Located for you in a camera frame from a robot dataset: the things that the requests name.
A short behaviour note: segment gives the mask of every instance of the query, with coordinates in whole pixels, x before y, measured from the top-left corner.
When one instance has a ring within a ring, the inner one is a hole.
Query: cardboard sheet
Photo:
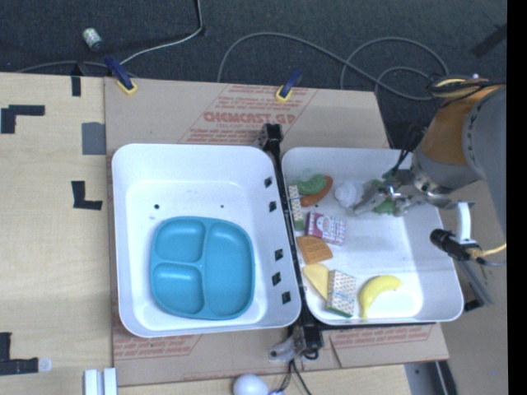
[[[387,147],[373,93],[298,88],[286,103],[279,103],[272,86],[135,82],[138,91],[128,96],[114,79],[105,79],[113,348],[119,385],[285,372],[286,365],[268,359],[268,348],[287,337],[286,329],[144,339],[123,327],[115,285],[111,157],[129,143],[250,145],[264,123],[282,125],[282,152],[295,146]],[[439,324],[354,328],[324,332],[319,358],[303,360],[301,367],[336,369],[447,357]]]

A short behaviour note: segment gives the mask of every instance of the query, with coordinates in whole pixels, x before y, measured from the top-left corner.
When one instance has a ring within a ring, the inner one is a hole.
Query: blue plate
[[[254,297],[254,250],[250,237],[229,221],[177,216],[154,234],[150,285],[171,314],[230,319]]]

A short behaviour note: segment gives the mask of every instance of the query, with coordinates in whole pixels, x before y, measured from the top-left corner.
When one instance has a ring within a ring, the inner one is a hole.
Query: white tray
[[[130,332],[162,337],[281,328],[298,317],[301,302],[277,180],[264,152],[250,146],[132,144],[115,153],[112,172],[119,314]],[[230,221],[251,238],[254,298],[240,317],[183,318],[156,304],[148,271],[152,236],[174,216]]]
[[[451,258],[434,246],[430,233],[441,228],[439,212],[432,205],[412,207],[402,217],[366,212],[353,216],[333,196],[333,190],[346,180],[364,183],[381,179],[395,165],[399,151],[350,148],[297,147],[282,159],[282,171],[287,184],[307,180],[314,174],[330,175],[332,191],[316,207],[318,211],[347,221],[344,246],[330,244],[333,258],[322,262],[329,270],[338,269],[357,279],[357,298],[361,286],[376,275],[397,276],[403,285],[384,293],[368,310],[368,319],[360,318],[360,306],[355,314],[344,318],[324,309],[324,300],[304,279],[310,311],[329,325],[424,323],[456,319],[463,311],[464,301]],[[408,168],[409,159],[402,168]],[[305,265],[299,253],[301,267]]]

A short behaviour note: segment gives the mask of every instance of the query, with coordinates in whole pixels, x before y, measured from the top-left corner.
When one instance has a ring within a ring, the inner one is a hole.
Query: black floor
[[[437,101],[426,100],[430,77],[477,73],[506,79],[507,0],[198,2],[204,33],[184,44],[137,56],[125,63],[126,68],[140,77],[216,81],[223,57],[237,40],[259,32],[292,35],[320,49],[285,36],[258,35],[233,48],[220,81],[279,85],[301,69],[301,86],[373,91],[373,79],[384,73],[382,81],[403,94],[378,88],[394,147],[403,145],[410,126],[430,123],[437,107]],[[195,32],[199,25],[195,3],[1,0],[0,71],[72,60],[99,64],[106,55],[123,61]],[[104,40],[98,53],[82,40],[87,27],[95,28]],[[371,41],[350,60],[359,70],[343,74],[343,60]],[[53,64],[33,72],[70,74],[71,67],[71,63]],[[97,64],[90,69],[94,75],[105,74]]]

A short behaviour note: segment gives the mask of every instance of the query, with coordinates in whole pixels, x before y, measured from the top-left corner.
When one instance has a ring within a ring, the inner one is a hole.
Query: banana
[[[368,309],[380,293],[388,290],[397,290],[403,283],[393,275],[379,275],[371,278],[361,290],[359,301],[361,303],[361,316],[367,318]]]

